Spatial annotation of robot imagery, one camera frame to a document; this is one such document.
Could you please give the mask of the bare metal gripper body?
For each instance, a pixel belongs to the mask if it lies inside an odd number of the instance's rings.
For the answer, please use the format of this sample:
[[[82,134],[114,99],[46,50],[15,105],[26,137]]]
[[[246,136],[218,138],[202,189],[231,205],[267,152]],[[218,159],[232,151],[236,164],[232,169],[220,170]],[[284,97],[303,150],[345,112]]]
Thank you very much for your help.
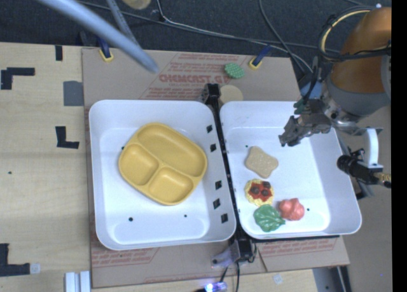
[[[331,128],[353,134],[361,116],[346,111],[332,98],[300,99],[297,102],[297,124],[307,128],[307,135],[328,133]]]

